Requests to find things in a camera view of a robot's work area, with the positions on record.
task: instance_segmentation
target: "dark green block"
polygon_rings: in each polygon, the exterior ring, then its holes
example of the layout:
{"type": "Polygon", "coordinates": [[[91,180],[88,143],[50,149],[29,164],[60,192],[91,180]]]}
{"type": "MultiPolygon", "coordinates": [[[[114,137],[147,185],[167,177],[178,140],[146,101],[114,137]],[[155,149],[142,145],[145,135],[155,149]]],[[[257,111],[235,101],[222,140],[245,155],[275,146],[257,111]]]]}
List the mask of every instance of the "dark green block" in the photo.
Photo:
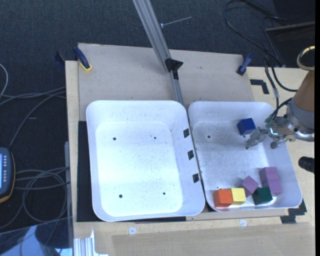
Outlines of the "dark green block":
{"type": "Polygon", "coordinates": [[[270,188],[268,186],[258,187],[252,194],[252,198],[255,205],[270,202],[272,200],[270,188]]]}

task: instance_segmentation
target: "yellow cube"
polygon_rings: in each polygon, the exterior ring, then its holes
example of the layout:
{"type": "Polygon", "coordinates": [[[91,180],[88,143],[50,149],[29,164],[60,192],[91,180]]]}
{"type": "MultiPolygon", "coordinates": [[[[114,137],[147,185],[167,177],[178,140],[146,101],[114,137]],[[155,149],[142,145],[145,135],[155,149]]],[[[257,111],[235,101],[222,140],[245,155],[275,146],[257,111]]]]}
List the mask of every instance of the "yellow cube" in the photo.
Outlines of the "yellow cube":
{"type": "Polygon", "coordinates": [[[231,188],[233,205],[242,205],[246,199],[246,192],[243,187],[233,187],[231,188]]]}

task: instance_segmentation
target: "white tray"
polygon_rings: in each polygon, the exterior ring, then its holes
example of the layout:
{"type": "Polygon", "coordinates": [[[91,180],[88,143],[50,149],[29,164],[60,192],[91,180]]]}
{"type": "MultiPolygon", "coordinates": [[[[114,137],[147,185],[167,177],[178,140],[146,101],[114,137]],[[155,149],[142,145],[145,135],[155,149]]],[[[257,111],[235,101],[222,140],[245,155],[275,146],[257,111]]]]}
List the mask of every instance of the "white tray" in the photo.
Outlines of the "white tray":
{"type": "Polygon", "coordinates": [[[92,205],[100,219],[192,216],[203,210],[187,111],[180,103],[97,100],[87,107],[86,121],[92,205]]]}
{"type": "Polygon", "coordinates": [[[188,108],[196,155],[203,179],[206,201],[216,211],[231,212],[266,208],[295,208],[302,201],[302,193],[285,143],[271,149],[267,137],[249,149],[245,142],[249,135],[239,134],[237,123],[252,118],[256,127],[265,127],[264,120],[274,109],[264,102],[196,101],[188,108]],[[218,189],[237,187],[250,175],[259,186],[259,170],[277,167],[283,192],[272,201],[255,205],[252,196],[242,205],[216,208],[213,193],[218,189]]]}

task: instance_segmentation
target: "cube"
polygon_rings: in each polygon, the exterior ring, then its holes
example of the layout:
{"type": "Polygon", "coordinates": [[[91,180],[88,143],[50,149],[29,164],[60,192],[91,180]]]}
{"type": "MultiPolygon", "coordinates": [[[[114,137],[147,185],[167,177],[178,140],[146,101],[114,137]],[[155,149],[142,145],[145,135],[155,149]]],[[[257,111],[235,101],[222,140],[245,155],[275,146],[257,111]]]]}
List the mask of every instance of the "cube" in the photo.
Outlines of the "cube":
{"type": "Polygon", "coordinates": [[[266,180],[263,184],[262,187],[269,187],[271,194],[272,195],[279,195],[282,193],[282,185],[279,179],[269,179],[266,180]]]}
{"type": "Polygon", "coordinates": [[[261,183],[265,183],[267,180],[279,180],[279,173],[276,167],[264,167],[259,171],[261,183]]]}
{"type": "Polygon", "coordinates": [[[246,193],[243,187],[232,187],[231,188],[233,205],[242,205],[246,200],[246,193]]]}
{"type": "Polygon", "coordinates": [[[245,196],[248,197],[256,191],[258,186],[258,182],[256,182],[251,176],[247,176],[239,187],[244,188],[245,196]]]}
{"type": "Polygon", "coordinates": [[[240,135],[251,134],[256,129],[255,123],[252,118],[242,119],[236,126],[240,135]]]}
{"type": "Polygon", "coordinates": [[[231,189],[219,189],[213,193],[213,201],[215,207],[228,207],[234,200],[231,189]]]}
{"type": "Polygon", "coordinates": [[[258,187],[252,194],[252,199],[255,205],[270,202],[273,199],[270,188],[268,186],[258,187]]]}

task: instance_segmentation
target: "black floor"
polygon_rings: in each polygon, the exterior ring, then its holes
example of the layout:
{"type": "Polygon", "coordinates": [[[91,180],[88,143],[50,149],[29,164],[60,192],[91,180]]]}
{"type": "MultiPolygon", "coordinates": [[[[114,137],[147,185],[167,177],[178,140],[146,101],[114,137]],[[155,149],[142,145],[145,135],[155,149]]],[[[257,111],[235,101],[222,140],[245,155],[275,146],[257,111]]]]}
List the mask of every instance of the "black floor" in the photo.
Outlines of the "black floor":
{"type": "MultiPolygon", "coordinates": [[[[299,52],[315,44],[314,34],[277,41],[273,33],[270,34],[270,45],[263,28],[263,24],[269,29],[314,22],[315,0],[151,2],[162,24],[191,17],[163,27],[170,49],[243,56],[251,53],[250,66],[263,66],[268,54],[272,65],[296,68],[295,59],[299,52]],[[266,16],[283,19],[264,20],[266,16]]],[[[0,63],[9,75],[4,94],[43,93],[64,87],[65,73],[55,62],[55,54],[59,51],[65,60],[74,60],[73,47],[77,43],[151,46],[131,0],[0,1],[0,63]]],[[[6,76],[0,68],[0,93],[5,83],[6,76]]],[[[5,96],[0,98],[0,146],[10,146],[17,172],[65,166],[64,149],[68,141],[65,99],[50,98],[28,116],[46,97],[17,98],[9,102],[5,102],[8,99],[5,96]]],[[[17,178],[38,173],[19,173],[17,178]]],[[[29,181],[19,180],[16,186],[27,186],[29,181]]],[[[59,182],[59,178],[51,176],[39,179],[33,186],[50,186],[59,182]]],[[[0,233],[38,224],[37,218],[47,221],[59,217],[64,205],[63,188],[30,191],[24,197],[24,190],[14,189],[11,198],[0,204],[0,233]]]]}

